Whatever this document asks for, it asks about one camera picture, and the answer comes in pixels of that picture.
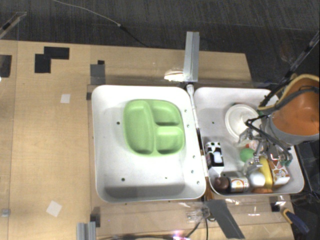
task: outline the tin can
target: tin can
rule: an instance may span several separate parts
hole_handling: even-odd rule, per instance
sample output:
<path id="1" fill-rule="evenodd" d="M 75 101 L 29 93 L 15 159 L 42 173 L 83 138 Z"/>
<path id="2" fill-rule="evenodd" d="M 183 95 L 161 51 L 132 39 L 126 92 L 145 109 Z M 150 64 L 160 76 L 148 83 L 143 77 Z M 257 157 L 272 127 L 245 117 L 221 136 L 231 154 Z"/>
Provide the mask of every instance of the tin can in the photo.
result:
<path id="1" fill-rule="evenodd" d="M 229 179 L 229 188 L 230 193 L 242 193 L 246 192 L 249 187 L 249 180 L 247 177 L 228 177 Z"/>

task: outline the wooden surface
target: wooden surface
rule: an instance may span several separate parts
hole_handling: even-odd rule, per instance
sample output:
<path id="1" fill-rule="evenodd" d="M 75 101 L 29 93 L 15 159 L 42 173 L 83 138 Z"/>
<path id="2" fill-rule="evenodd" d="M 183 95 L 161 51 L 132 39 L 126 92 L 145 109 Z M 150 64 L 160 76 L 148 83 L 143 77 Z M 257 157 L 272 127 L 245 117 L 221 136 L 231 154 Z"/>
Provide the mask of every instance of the wooden surface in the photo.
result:
<path id="1" fill-rule="evenodd" d="M 1 44 L 0 54 L 8 54 L 10 43 L 5 45 L 5 51 Z M 182 69 L 184 51 L 39 42 L 15 42 L 11 45 L 17 48 L 12 59 L 13 68 L 16 63 L 16 79 L 13 74 L 0 83 L 1 111 L 8 111 L 7 119 L 1 118 L 0 123 L 4 123 L 8 131 L 10 125 L 13 126 L 11 159 L 6 159 L 8 155 L 5 155 L 11 152 L 9 146 L 0 149 L 0 186 L 1 191 L 8 191 L 8 200 L 3 202 L 1 199 L 0 204 L 3 207 L 9 201 L 11 215 L 9 223 L 3 218 L 0 220 L 0 238 L 74 240 L 77 223 L 87 223 L 94 208 L 91 208 L 90 135 L 86 101 L 90 64 L 97 64 L 98 60 L 105 61 L 107 83 L 112 80 L 114 83 L 127 84 L 139 82 L 142 78 L 159 82 L 167 70 Z M 52 60 L 50 74 L 34 73 L 35 54 L 43 54 L 44 46 L 69 47 L 70 59 Z M 251 79 L 244 54 L 201 52 L 199 57 L 200 79 Z M 10 81 L 12 91 L 4 88 L 5 84 L 10 86 Z M 70 94 L 70 103 L 60 103 L 62 94 Z M 10 102 L 4 105 L 6 99 L 15 99 L 15 107 L 10 106 Z M 13 109 L 14 124 L 12 121 L 10 124 Z M 1 146 L 6 136 L 1 131 Z M 46 212 L 51 201 L 62 205 L 57 217 Z M 157 207 L 157 203 L 150 205 L 158 212 L 162 208 Z M 182 218 L 185 216 L 182 209 L 174 218 L 178 220 L 177 227 L 172 225 L 172 228 L 165 228 L 168 223 L 160 222 L 159 217 L 152 217 L 152 209 L 148 213 L 142 208 L 146 209 L 148 205 L 131 207 L 132 214 L 125 213 L 123 206 L 101 208 L 109 217 L 106 223 L 111 220 L 114 223 L 107 228 L 110 231 L 142 232 L 145 229 L 142 225 L 146 222 L 149 223 L 146 225 L 153 225 L 149 229 L 161 225 L 154 232 L 172 231 L 179 225 L 188 225 L 183 229 L 193 227 Z M 247 210 L 235 209 L 232 213 L 235 213 L 235 219 L 248 239 L 256 239 L 257 233 L 263 234 L 265 239 L 293 238 L 290 225 L 284 222 L 279 213 L 272 214 L 269 207 L 261 206 L 261 209 L 259 219 L 251 219 Z M 266 223 L 267 217 L 276 223 Z M 209 226 L 210 236 L 213 236 L 209 239 L 225 239 L 216 222 Z M 206 233 L 201 229 L 203 227 L 200 226 L 192 235 L 192 240 L 204 239 Z"/>

